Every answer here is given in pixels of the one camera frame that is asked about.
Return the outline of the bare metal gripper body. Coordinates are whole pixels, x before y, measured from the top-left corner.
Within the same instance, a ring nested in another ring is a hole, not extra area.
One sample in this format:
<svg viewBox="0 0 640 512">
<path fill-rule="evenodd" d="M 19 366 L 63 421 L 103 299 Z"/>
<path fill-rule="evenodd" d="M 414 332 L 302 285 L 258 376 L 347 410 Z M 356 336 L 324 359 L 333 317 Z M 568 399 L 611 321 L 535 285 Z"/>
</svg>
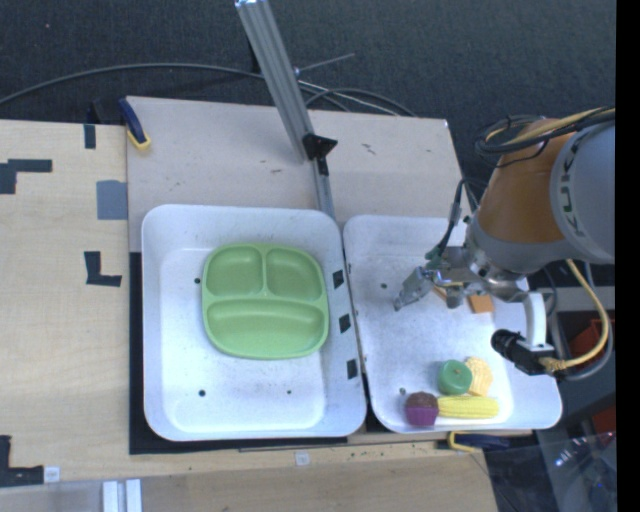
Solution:
<svg viewBox="0 0 640 512">
<path fill-rule="evenodd" d="M 430 260 L 434 285 L 464 287 L 464 299 L 490 295 L 506 303 L 522 302 L 529 293 L 526 277 L 505 270 L 486 257 L 481 249 L 450 246 Z"/>
</svg>

